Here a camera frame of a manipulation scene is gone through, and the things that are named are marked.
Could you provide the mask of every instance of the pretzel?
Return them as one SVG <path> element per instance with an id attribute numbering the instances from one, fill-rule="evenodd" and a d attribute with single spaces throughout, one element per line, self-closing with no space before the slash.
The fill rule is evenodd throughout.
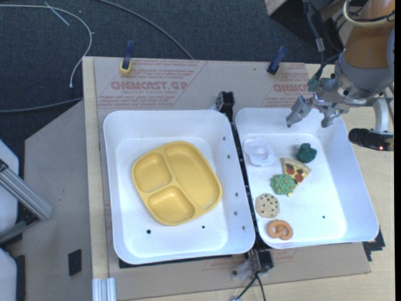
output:
<path id="1" fill-rule="evenodd" d="M 293 228 L 282 219 L 276 219 L 269 223 L 268 233 L 272 238 L 281 238 L 282 240 L 289 240 L 293 237 Z"/>

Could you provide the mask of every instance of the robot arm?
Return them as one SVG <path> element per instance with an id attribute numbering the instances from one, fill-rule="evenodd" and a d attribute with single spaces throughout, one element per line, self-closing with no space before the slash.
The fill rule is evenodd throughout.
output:
<path id="1" fill-rule="evenodd" d="M 349 139 L 372 149 L 393 150 L 393 135 L 385 131 L 391 98 L 380 95 L 394 82 L 395 0 L 368 0 L 358 20 L 348 15 L 350 1 L 344 4 L 343 15 L 354 28 L 343 51 L 326 62 L 335 60 L 335 72 L 331 78 L 320 78 L 322 65 L 308 82 L 313 97 L 299 96 L 286 118 L 287 125 L 302 120 L 313 107 L 323 113 L 321 125 L 327 127 L 350 107 L 373 106 L 375 129 L 354 130 Z"/>

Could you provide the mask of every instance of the yellow plate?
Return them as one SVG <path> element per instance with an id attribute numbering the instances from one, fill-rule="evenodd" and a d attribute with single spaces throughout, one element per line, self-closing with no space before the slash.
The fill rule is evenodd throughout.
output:
<path id="1" fill-rule="evenodd" d="M 221 199 L 222 187 L 197 147 L 178 141 L 139 157 L 132 180 L 153 217 L 179 225 L 210 211 Z"/>

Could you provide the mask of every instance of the table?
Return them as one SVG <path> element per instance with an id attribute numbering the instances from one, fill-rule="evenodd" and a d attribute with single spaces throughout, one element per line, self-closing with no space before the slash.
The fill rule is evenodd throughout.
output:
<path id="1" fill-rule="evenodd" d="M 88 194 L 90 205 L 91 258 L 94 279 L 110 276 L 105 229 L 105 207 L 96 111 L 95 66 L 96 57 L 83 59 L 83 83 L 85 101 L 86 153 L 88 160 Z M 255 63 L 243 63 L 244 70 L 255 67 Z M 318 65 L 306 65 L 312 75 Z M 330 75 L 328 66 L 323 75 Z M 374 124 L 371 108 L 352 108 L 343 116 L 348 129 L 370 128 Z M 394 243 L 394 168 L 393 152 L 375 152 L 354 146 L 355 155 L 370 193 L 386 247 L 372 255 L 371 273 L 346 277 L 322 278 L 265 285 L 268 300 L 395 300 L 395 243 Z M 243 300 L 262 300 L 260 288 L 253 286 L 242 297 Z M 230 300 L 241 293 L 236 287 L 218 291 L 199 292 L 186 295 L 146 298 L 146 300 Z"/>

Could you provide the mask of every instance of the pizza slice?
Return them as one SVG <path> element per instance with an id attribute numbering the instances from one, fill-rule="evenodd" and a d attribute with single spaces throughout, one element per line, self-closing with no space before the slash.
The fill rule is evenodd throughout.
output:
<path id="1" fill-rule="evenodd" d="M 295 188 L 299 186 L 299 184 L 301 184 L 311 172 L 311 169 L 308 166 L 300 161 L 296 161 L 295 159 L 283 157 L 281 158 L 281 164 L 283 166 L 284 174 L 290 175 L 293 179 Z"/>

